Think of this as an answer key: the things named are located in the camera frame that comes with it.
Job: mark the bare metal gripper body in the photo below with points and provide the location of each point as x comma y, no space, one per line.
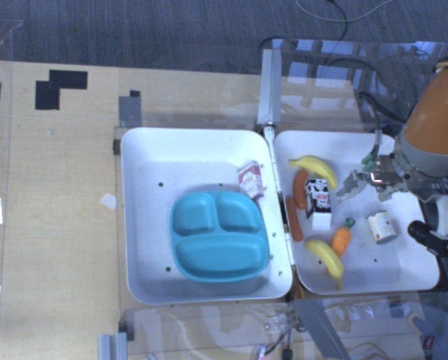
386,174

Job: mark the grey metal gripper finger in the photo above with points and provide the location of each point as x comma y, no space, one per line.
346,192
355,178

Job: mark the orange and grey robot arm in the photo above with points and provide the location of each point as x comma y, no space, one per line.
435,118

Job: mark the black and white milk carton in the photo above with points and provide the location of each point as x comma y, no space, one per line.
318,197

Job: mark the yellow banana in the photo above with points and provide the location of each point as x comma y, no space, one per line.
330,261
319,166

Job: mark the orange sausage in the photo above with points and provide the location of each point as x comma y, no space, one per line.
299,189
295,221

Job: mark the orange carrot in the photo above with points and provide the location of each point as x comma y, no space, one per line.
340,240

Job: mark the white can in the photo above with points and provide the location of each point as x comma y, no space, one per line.
382,228

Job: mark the white plastic tray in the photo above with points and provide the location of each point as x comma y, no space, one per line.
152,219
362,268

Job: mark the blue divided plate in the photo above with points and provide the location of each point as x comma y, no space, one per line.
220,249

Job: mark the black cylinder on white bracket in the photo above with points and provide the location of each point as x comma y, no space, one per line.
439,234

